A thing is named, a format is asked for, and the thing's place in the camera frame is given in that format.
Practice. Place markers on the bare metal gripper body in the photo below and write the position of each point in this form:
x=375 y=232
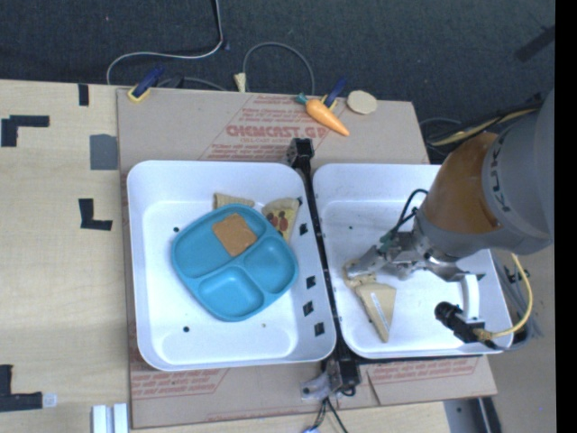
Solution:
x=417 y=255

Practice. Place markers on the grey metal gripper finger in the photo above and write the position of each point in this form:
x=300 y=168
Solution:
x=403 y=269
x=367 y=263

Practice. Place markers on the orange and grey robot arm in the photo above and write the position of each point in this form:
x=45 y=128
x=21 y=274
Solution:
x=491 y=187

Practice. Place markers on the beige sandwich wedge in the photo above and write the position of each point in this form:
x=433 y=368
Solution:
x=379 y=307

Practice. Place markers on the white plastic tray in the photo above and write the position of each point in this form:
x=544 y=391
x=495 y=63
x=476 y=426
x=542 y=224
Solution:
x=419 y=332
x=225 y=341

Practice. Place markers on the yellow pizza slice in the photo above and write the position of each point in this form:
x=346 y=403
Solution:
x=284 y=217

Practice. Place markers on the orange toast slice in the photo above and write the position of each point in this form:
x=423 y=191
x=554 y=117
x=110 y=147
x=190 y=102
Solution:
x=234 y=233

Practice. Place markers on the blue divided plate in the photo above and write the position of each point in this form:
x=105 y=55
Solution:
x=225 y=287

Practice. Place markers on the tan bread slice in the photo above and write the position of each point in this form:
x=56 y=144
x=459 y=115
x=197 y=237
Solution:
x=230 y=200

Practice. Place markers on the orange carrot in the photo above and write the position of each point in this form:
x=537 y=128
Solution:
x=325 y=116

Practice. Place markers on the round beige biscuit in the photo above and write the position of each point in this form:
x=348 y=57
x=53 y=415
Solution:
x=361 y=102

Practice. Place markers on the brown cardboard board red print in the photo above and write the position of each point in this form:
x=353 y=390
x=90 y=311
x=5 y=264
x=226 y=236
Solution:
x=180 y=124

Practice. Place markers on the black cylinder on white bracket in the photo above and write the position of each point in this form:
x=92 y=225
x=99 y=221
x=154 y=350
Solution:
x=456 y=318

